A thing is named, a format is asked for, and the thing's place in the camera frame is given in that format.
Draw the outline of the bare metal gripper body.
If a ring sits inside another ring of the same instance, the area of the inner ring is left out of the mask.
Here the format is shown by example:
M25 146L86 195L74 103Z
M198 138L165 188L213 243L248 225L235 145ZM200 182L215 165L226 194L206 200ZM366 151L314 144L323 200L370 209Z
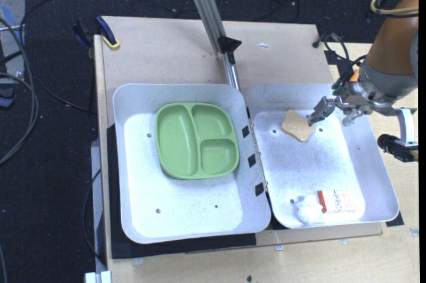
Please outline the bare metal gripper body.
M334 89L335 105L344 114L387 114L396 98L386 95L372 84L363 81L347 81Z

